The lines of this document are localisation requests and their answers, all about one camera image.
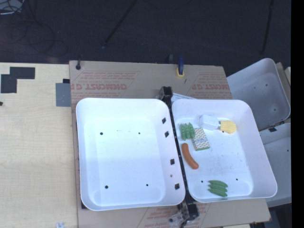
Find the white plastic tray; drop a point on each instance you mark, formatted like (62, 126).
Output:
(228, 158)
(128, 155)

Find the patterned small carton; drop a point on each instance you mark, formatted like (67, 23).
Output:
(201, 139)

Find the thin black rod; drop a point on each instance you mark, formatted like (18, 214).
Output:
(178, 146)

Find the orange sausage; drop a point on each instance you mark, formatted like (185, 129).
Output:
(188, 156)

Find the yellow corn piece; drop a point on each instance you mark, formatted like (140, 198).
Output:
(228, 126)

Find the brown cardboard board red print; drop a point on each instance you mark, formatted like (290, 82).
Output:
(133, 82)

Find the green pea pods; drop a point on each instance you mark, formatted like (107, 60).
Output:
(186, 131)
(218, 188)

